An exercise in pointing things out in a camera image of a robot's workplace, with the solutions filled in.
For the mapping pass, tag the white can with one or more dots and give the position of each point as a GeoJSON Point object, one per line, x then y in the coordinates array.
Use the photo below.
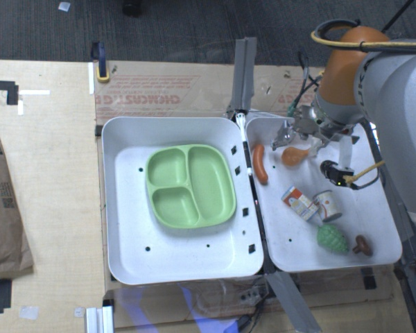
{"type": "Point", "coordinates": [329, 205]}

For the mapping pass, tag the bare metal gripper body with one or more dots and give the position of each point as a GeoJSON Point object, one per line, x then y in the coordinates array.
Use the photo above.
{"type": "Point", "coordinates": [308, 121]}

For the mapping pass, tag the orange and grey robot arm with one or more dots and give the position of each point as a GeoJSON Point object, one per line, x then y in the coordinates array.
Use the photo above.
{"type": "Point", "coordinates": [385, 92]}

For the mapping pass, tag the red sausage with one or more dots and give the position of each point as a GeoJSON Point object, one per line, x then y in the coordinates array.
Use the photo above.
{"type": "Point", "coordinates": [260, 166]}

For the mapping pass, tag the brown paper bag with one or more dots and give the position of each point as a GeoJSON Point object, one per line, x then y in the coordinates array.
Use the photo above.
{"type": "Point", "coordinates": [3, 220]}

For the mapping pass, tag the brown mushroom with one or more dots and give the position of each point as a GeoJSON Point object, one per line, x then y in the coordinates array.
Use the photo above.
{"type": "Point", "coordinates": [364, 245]}

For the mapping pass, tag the green grapes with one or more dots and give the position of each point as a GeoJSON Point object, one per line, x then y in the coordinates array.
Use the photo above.
{"type": "Point", "coordinates": [331, 239]}

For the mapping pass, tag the orange chicken drumstick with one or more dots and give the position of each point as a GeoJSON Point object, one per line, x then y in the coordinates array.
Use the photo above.
{"type": "Point", "coordinates": [293, 156]}

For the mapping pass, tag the green divided plate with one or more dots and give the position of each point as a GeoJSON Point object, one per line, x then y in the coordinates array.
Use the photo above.
{"type": "Point", "coordinates": [208, 179]}

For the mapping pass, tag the brown cardboard board red print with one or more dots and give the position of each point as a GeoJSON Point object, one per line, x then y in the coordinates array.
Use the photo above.
{"type": "Point", "coordinates": [166, 95]}

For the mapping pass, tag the black cylinder on white bracket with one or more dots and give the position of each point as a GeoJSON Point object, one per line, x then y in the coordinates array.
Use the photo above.
{"type": "Point", "coordinates": [334, 173]}

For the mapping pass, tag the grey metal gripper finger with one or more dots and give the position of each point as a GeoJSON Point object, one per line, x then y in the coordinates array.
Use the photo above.
{"type": "Point", "coordinates": [284, 135]}
{"type": "Point", "coordinates": [316, 146]}

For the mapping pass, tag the white plastic tray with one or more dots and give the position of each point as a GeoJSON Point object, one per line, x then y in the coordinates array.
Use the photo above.
{"type": "Point", "coordinates": [298, 248]}
{"type": "Point", "coordinates": [180, 255]}

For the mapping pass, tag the white and orange carton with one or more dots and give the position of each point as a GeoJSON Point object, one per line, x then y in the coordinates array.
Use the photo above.
{"type": "Point", "coordinates": [298, 201]}

